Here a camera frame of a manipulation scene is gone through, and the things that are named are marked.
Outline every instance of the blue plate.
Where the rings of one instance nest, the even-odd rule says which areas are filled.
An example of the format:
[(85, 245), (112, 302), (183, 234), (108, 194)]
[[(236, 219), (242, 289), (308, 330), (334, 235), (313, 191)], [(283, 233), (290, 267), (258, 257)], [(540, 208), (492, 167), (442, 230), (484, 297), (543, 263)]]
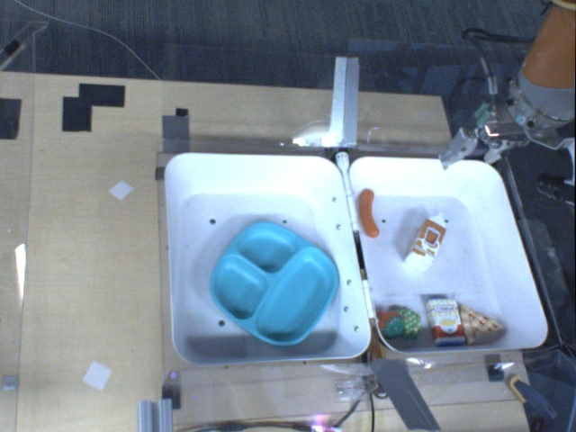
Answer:
[(269, 344), (291, 346), (311, 333), (332, 302), (338, 270), (298, 234), (257, 222), (226, 248), (210, 287), (230, 319)]

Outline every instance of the white paper piece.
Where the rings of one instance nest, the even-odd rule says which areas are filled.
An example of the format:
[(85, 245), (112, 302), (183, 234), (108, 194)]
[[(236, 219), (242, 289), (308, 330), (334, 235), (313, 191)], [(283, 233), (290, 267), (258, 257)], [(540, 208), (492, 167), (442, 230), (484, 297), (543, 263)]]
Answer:
[(117, 185), (115, 185), (112, 189), (110, 189), (110, 194), (116, 197), (118, 200), (124, 200), (126, 196), (134, 190), (130, 184), (120, 181)]
[(103, 364), (99, 364), (98, 362), (94, 361), (90, 364), (90, 368), (86, 372), (84, 381), (89, 386), (98, 389), (98, 391), (102, 391), (108, 383), (108, 378), (110, 378), (110, 374), (112, 374), (112, 370), (110, 368), (106, 368)]

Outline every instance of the wooden table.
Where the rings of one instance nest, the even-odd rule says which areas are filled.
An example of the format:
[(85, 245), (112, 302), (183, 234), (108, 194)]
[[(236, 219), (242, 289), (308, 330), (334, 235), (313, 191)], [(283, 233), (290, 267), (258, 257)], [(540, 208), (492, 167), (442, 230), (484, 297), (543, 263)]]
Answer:
[[(125, 86), (125, 105), (95, 107), (91, 132), (63, 132), (62, 98), (78, 96), (80, 83)], [(19, 138), (0, 141), (0, 182), (20, 194), (2, 215), (27, 220), (21, 227), (27, 224), (28, 265), (17, 430), (135, 430), (138, 402), (159, 400), (163, 383), (155, 180), (162, 115), (188, 109), (193, 139), (290, 142), (306, 125), (328, 122), (331, 92), (8, 73), (0, 74), (0, 84), (0, 96), (7, 86), (10, 94), (25, 96)], [(450, 140), (437, 97), (360, 94), (359, 109), (360, 140), (433, 146)], [(30, 181), (22, 171), (19, 178), (4, 177), (22, 149), (30, 150)], [(120, 181), (134, 188), (123, 200), (109, 193)], [(3, 252), (12, 247), (5, 236), (0, 241)], [(0, 317), (4, 343), (9, 319)], [(17, 334), (18, 319), (13, 328)], [(112, 370), (102, 391), (83, 382), (93, 361)], [(468, 402), (470, 389), (484, 388), (500, 401)], [(447, 398), (463, 400), (432, 407), (443, 430), (527, 429), (522, 406), (502, 383), (423, 388), (425, 397), (448, 391)], [(12, 403), (0, 399), (8, 418), (14, 395)], [(376, 407), (377, 429), (403, 430), (389, 400)], [(363, 405), (346, 430), (369, 430), (369, 416)], [(0, 420), (3, 430), (12, 426)]]

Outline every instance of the dark floor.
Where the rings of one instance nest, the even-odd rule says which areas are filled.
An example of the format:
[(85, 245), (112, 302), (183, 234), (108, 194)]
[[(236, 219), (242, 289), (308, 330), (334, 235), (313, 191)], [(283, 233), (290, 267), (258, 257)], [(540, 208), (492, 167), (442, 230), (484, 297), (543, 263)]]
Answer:
[[(486, 94), (477, 53), (460, 36), (478, 26), (533, 36), (542, 0), (0, 0), (0, 43), (19, 21), (50, 22), (38, 37), (36, 62), (11, 69), (41, 73), (332, 87), (334, 57), (356, 56), (361, 89), (442, 95), (452, 130), (471, 126)], [(49, 14), (100, 32), (51, 20)], [(487, 44), (503, 82), (526, 47)], [(544, 171), (568, 175), (565, 154), (532, 145), (510, 157), (524, 210), (550, 232), (574, 300), (574, 213), (536, 191)]]

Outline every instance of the white square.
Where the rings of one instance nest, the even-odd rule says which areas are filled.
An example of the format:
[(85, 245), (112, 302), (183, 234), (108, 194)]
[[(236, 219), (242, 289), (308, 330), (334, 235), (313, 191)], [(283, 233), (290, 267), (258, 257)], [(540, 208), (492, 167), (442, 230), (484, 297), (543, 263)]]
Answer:
[(106, 383), (108, 383), (110, 374), (112, 374), (110, 368), (106, 368), (103, 364), (99, 364), (98, 362), (92, 362), (82, 381), (89, 386), (98, 389), (98, 391), (102, 391), (106, 386)]
[(134, 190), (130, 184), (120, 181), (117, 185), (115, 185), (112, 189), (110, 189), (110, 194), (116, 197), (118, 200), (124, 200), (126, 196)]

